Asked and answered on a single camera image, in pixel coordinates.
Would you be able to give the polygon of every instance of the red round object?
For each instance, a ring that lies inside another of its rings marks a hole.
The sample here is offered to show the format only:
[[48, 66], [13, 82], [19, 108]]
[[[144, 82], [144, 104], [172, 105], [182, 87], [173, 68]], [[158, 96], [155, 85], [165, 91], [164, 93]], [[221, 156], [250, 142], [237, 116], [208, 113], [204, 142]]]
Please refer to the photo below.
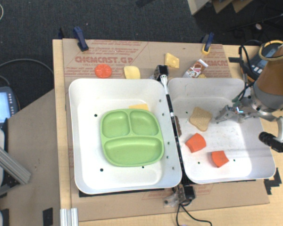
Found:
[[112, 69], [107, 64], [99, 64], [94, 69], [95, 75], [99, 78], [108, 78], [112, 74]]

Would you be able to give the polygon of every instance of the yellow block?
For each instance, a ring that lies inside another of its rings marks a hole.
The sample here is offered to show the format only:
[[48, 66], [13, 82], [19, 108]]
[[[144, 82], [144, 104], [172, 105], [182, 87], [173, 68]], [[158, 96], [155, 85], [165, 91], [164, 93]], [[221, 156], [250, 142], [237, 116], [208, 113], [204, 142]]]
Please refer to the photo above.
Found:
[[130, 105], [129, 109], [143, 109], [143, 110], [146, 110], [146, 111], [149, 110], [147, 104]]
[[206, 76], [201, 73], [200, 75], [198, 75], [198, 78], [206, 78]]
[[140, 79], [141, 73], [138, 67], [130, 65], [124, 67], [126, 79]]
[[165, 55], [165, 65], [168, 65], [173, 68], [179, 68], [179, 58], [171, 55], [170, 53], [166, 53]]

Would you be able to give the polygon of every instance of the blue clamp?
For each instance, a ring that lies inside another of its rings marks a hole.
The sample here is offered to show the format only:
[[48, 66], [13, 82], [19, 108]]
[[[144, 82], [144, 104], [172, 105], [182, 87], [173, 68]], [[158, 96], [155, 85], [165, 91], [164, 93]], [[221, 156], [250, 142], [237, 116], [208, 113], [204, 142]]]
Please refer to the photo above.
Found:
[[81, 28], [75, 27], [73, 32], [74, 32], [75, 38], [79, 40], [77, 45], [79, 46], [80, 50], [81, 51], [88, 50], [89, 47], [86, 44], [86, 41], [85, 41], [85, 38], [84, 38], [84, 35], [83, 35], [83, 31], [81, 30]]
[[203, 47], [202, 47], [202, 53], [204, 55], [208, 55], [211, 49], [211, 44], [213, 42], [213, 38], [214, 38], [214, 34], [212, 32], [210, 32], [210, 34], [207, 34], [206, 36], [204, 36], [201, 39], [201, 43], [204, 43]]

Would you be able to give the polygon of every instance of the bread slice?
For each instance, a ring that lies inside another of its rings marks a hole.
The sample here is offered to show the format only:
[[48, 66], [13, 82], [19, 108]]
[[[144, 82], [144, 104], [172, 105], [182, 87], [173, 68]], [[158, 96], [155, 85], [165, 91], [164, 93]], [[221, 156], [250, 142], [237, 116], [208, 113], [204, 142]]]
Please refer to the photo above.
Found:
[[212, 116], [211, 112], [197, 106], [194, 108], [193, 113], [189, 118], [189, 122], [196, 126], [199, 130], [206, 131]]

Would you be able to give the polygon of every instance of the orange cube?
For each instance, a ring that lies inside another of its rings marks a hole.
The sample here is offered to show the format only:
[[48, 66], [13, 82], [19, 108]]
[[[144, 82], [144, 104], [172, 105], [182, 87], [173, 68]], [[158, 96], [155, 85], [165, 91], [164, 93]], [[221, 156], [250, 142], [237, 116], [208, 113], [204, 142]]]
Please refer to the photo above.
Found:
[[216, 152], [212, 152], [212, 159], [214, 164], [220, 168], [221, 166], [223, 166], [224, 164], [226, 164], [227, 162], [229, 162], [228, 158], [226, 157], [224, 151], [216, 151]]
[[185, 143], [190, 149], [191, 153], [201, 150], [202, 148], [207, 146], [206, 140], [202, 135], [196, 133]]

